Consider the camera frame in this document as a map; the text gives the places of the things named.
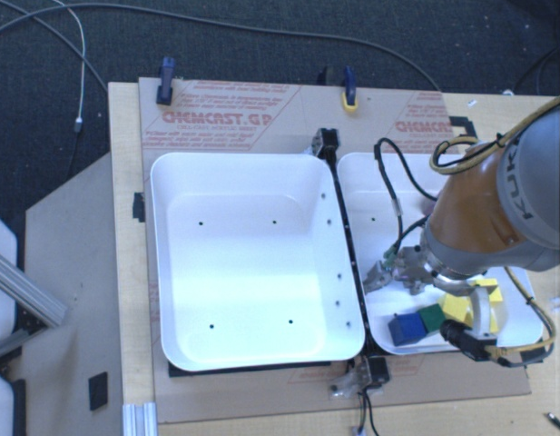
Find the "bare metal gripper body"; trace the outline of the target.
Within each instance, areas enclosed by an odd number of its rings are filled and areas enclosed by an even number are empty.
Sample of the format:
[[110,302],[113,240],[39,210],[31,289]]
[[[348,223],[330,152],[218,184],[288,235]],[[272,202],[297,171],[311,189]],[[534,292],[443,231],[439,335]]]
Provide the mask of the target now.
[[405,289],[413,281],[425,282],[455,296],[468,296],[472,292],[469,276],[443,264],[428,248],[420,245],[403,247],[394,262],[394,280]]

